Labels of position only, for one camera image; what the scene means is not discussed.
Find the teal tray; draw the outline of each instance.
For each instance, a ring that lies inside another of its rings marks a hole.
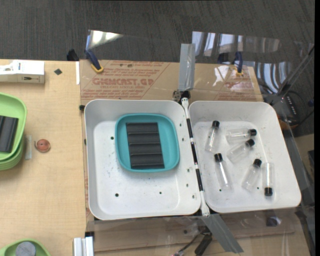
[[[127,123],[157,123],[164,167],[162,168],[132,168],[127,137]],[[179,144],[175,126],[166,116],[151,113],[126,114],[115,124],[115,147],[121,166],[131,172],[164,172],[176,167],[179,162]]]

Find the clear plastic piece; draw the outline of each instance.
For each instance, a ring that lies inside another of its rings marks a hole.
[[[209,152],[214,152],[218,146],[218,133],[219,133],[219,121],[215,120],[212,122],[212,125],[208,131],[206,142],[205,142],[205,150]]]
[[[244,142],[257,135],[256,129],[239,128],[226,131],[225,138],[229,144]]]
[[[214,155],[215,166],[216,166],[216,175],[218,177],[219,184],[222,191],[232,191],[233,185],[230,178],[229,170],[226,162],[224,161],[222,155],[217,153]]]
[[[251,147],[255,144],[253,139],[248,139],[246,142],[240,143],[231,148],[226,156],[232,163],[236,163],[249,154]]]
[[[242,181],[242,187],[249,192],[252,192],[256,184],[258,183],[258,179],[261,176],[261,160],[255,159],[253,164],[249,166],[244,179]]]
[[[274,194],[274,171],[275,165],[272,162],[266,162],[262,165],[262,185],[266,197],[271,197]]]

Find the wooden surface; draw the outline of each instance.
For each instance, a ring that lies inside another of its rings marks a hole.
[[[0,60],[0,65],[10,62]],[[82,114],[75,65],[45,61],[45,84],[0,83],[0,92],[26,105],[24,134],[33,143],[46,139],[51,144],[46,153],[32,146],[32,159],[23,154],[14,168],[0,171],[0,248],[32,238],[52,256],[70,256],[73,238],[84,237]]]

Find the dark floor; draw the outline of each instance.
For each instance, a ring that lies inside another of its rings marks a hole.
[[[84,58],[88,30],[189,42],[192,31],[315,43],[315,0],[87,1],[0,0],[0,58],[65,61]],[[291,88],[301,125],[314,133],[314,61]]]

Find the red round object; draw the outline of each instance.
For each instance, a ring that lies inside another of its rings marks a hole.
[[[37,141],[35,145],[36,149],[39,150],[42,153],[48,152],[50,150],[50,142],[46,139],[42,138]]]

